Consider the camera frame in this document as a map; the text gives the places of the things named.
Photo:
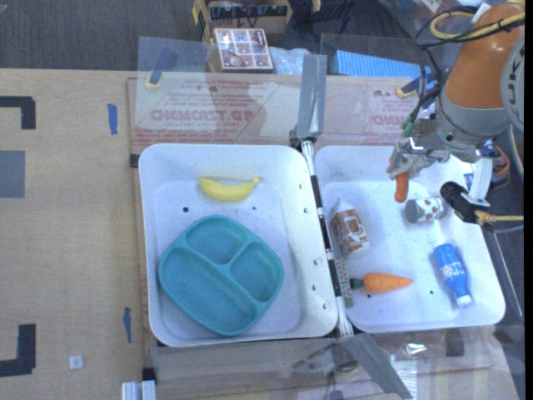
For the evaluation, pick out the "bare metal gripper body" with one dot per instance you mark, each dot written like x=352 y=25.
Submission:
x=437 y=146

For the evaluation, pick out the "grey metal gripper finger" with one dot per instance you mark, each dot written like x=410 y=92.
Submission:
x=414 y=165
x=395 y=167

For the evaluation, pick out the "orange sausage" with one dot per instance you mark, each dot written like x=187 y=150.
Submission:
x=401 y=189

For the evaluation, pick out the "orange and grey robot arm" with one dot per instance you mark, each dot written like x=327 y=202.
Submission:
x=474 y=69

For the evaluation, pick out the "white can with red print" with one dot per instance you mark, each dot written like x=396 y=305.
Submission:
x=426 y=209

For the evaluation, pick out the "brown and white carton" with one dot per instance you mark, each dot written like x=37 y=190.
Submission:
x=350 y=229

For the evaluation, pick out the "white plastic tray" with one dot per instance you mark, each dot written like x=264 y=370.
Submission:
x=399 y=244
x=266 y=190

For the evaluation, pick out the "thin black and white rod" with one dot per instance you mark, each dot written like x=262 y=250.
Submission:
x=321 y=216

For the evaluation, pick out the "blue ribbed block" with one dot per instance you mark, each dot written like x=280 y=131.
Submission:
x=375 y=64

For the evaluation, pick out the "blue bottle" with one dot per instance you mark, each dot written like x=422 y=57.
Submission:
x=451 y=271

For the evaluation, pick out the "orange carrot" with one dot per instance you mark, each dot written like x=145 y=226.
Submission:
x=383 y=282

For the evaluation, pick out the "brown and green packet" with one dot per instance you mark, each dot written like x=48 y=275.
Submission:
x=345 y=279

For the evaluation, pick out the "yellow banana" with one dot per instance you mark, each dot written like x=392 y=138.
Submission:
x=227 y=190

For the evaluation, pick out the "printed picture box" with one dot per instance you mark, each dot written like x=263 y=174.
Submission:
x=241 y=50

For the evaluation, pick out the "teal divided plate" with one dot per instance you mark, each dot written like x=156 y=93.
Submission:
x=216 y=273

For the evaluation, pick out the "brown cardboard board, red print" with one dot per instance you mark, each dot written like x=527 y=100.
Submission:
x=187 y=115

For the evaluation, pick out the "black cylinder on white bracket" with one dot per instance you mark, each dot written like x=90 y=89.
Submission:
x=458 y=202

